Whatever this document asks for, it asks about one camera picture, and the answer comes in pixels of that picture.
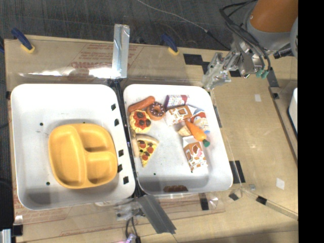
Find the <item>silver duct tape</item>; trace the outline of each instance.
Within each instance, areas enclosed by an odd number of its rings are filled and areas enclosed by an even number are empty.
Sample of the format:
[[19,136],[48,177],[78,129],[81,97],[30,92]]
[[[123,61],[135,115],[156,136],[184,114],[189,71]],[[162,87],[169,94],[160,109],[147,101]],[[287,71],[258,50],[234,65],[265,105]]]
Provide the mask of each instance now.
[[115,24],[113,37],[112,72],[115,78],[127,77],[128,49],[130,28],[127,25]]

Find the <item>table surface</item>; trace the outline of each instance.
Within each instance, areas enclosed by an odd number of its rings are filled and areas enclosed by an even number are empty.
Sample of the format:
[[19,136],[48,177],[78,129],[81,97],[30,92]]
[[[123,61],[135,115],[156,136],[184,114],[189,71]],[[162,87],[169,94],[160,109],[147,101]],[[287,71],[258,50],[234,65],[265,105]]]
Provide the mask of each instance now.
[[[28,54],[17,40],[6,40],[8,90],[22,83],[42,83],[29,73],[43,70],[82,70],[95,63],[109,63],[112,43],[54,37],[27,36],[35,45]],[[175,84],[202,86],[203,68],[215,51],[179,48],[170,54],[166,47],[131,44],[129,84]],[[231,83],[210,91],[217,109],[221,134],[233,170],[229,190],[176,199],[160,199],[176,226],[176,234],[157,234],[143,218],[135,219],[142,242],[297,242],[298,164],[297,139],[288,122],[287,109],[297,87],[297,60],[273,59],[278,87],[251,76],[233,77]],[[23,218],[23,236],[17,242],[120,242],[125,240],[126,221],[116,209],[96,203],[56,210],[31,211],[17,198],[12,154],[15,215]],[[202,210],[200,199],[208,200]]]

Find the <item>yellow divided plate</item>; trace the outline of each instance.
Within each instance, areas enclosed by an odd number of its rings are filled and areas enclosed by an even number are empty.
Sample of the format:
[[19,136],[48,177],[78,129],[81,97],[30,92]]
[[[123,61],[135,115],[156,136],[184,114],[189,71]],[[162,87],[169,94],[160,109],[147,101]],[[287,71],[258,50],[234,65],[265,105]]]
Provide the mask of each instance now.
[[55,179],[71,189],[106,184],[117,174],[117,155],[111,135],[96,124],[55,128],[49,138]]

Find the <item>white cable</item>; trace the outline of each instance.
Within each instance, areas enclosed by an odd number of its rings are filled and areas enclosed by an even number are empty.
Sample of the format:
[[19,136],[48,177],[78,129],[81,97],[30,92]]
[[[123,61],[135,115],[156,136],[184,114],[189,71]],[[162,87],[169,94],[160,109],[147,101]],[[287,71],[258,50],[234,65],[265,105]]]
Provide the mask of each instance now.
[[150,6],[150,5],[146,4],[146,3],[144,3],[144,2],[141,1],[141,0],[136,0],[136,1],[137,1],[137,2],[140,2],[141,4],[147,6],[147,7],[151,8],[151,9],[154,9],[154,10],[157,10],[157,11],[159,11],[159,12],[166,13],[166,14],[170,14],[170,15],[173,15],[173,16],[175,16],[175,17],[178,17],[178,18],[180,18],[180,19],[182,19],[182,20],[184,20],[184,21],[186,21],[186,22],[188,22],[188,23],[191,23],[191,24],[197,26],[198,28],[204,30],[204,32],[207,32],[207,30],[204,29],[203,27],[201,27],[200,25],[198,25],[198,24],[196,24],[196,23],[194,23],[194,22],[191,22],[191,21],[189,21],[189,20],[187,20],[187,19],[181,17],[180,15],[177,15],[177,14],[174,14],[174,13],[170,13],[170,12],[167,12],[167,11],[164,11],[164,10],[161,10],[161,9],[158,9],[158,8],[155,8],[155,7],[153,7],[153,6]]

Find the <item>white tray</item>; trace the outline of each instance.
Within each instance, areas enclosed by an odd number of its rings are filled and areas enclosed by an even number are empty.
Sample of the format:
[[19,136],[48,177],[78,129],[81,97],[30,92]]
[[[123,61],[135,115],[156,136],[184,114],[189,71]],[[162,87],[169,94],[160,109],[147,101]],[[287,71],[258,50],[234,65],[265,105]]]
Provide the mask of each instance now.
[[163,188],[172,185],[184,185],[188,193],[222,191],[231,187],[233,175],[209,94],[203,88],[194,86],[134,84],[124,90],[125,109],[150,95],[160,103],[164,103],[167,95],[189,95],[189,104],[206,112],[211,131],[208,140],[211,144],[204,147],[208,167],[198,168],[192,173],[176,127],[168,127],[164,119],[152,121],[147,134],[159,140],[159,146],[145,168],[142,167],[140,159],[135,158],[139,184],[143,191],[163,195],[168,194]]
[[[52,209],[122,200],[132,195],[135,179],[117,97],[111,88],[24,84],[12,91],[11,107],[18,198],[25,207]],[[53,176],[48,154],[49,134],[60,125],[83,122],[101,125],[109,131],[122,170],[108,184],[68,189]]]

